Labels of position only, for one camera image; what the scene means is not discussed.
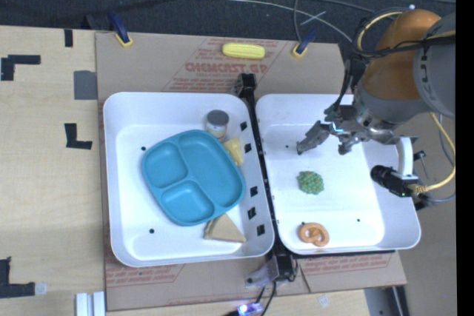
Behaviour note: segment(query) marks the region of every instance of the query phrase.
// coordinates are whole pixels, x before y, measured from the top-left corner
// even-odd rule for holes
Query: beige surface
[[[76,293],[104,290],[97,103],[73,95],[73,72],[95,71],[94,33],[74,31],[66,48],[62,30],[0,27],[0,56],[9,54],[39,54],[41,65],[17,65],[14,81],[0,82],[0,259],[12,257],[11,283],[45,282],[47,294],[1,299],[0,315],[73,315]],[[64,123],[77,123],[92,149],[67,149]],[[278,315],[368,315],[362,290],[273,302]],[[113,314],[222,315],[237,305]]]

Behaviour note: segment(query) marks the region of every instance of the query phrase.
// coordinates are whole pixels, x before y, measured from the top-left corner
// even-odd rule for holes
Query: cardboard
[[[144,33],[132,33],[132,38],[133,44],[123,48],[114,33],[96,33],[107,310],[254,299],[261,289],[246,288],[245,277],[261,268],[265,257],[140,269],[116,260],[108,235],[102,107],[109,96],[122,91],[232,93],[240,73],[256,75],[256,98],[268,93],[329,93],[336,99],[344,75],[339,49],[312,43],[304,57],[295,58],[294,41]],[[226,42],[260,44],[266,55],[261,60],[226,57],[221,52]],[[298,263],[296,280],[280,286],[277,296],[406,283],[397,252]]]

